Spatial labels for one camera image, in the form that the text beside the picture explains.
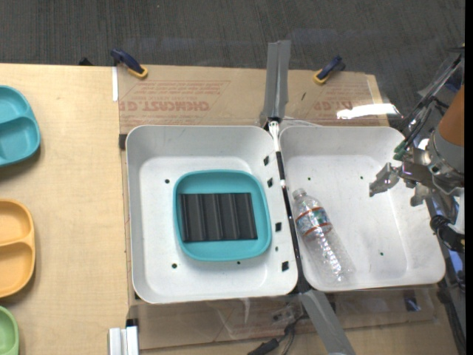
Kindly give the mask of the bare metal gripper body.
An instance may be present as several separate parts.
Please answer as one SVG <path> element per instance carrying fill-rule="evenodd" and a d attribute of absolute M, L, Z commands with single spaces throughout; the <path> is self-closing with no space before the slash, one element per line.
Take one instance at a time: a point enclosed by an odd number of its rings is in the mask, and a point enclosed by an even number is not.
<path fill-rule="evenodd" d="M 425 147 L 412 147 L 402 157 L 402 175 L 412 182 L 449 196 L 464 188 L 463 146 L 442 138 L 429 138 Z"/>

